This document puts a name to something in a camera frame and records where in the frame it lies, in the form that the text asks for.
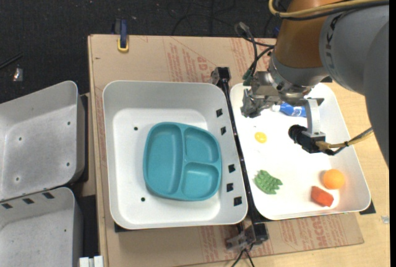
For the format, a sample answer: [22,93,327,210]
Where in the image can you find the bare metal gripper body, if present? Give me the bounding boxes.
[249,71,312,105]

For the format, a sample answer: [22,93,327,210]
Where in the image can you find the blue and white tube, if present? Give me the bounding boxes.
[272,103,308,118]

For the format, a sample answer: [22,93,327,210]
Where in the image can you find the white plastic tray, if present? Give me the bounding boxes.
[0,186,85,267]
[102,79,249,230]
[0,80,87,202]
[229,82,372,221]

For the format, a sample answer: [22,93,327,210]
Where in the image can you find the green pea pods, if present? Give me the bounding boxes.
[253,169,283,196]

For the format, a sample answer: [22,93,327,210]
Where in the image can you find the brown cardboard board red print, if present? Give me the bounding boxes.
[87,33,365,267]

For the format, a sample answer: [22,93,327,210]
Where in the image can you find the blue divided plate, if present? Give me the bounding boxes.
[142,121,223,202]

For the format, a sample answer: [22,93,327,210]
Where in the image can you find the orange ball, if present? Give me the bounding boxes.
[322,168,346,190]

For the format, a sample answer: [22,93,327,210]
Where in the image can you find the orange carrot piece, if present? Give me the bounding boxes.
[310,185,335,208]

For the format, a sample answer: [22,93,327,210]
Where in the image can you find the black block with thin wires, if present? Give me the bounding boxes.
[225,222,269,250]
[210,66,231,87]

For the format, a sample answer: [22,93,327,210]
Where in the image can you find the black cylinder on white bracket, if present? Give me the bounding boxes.
[288,97,327,154]

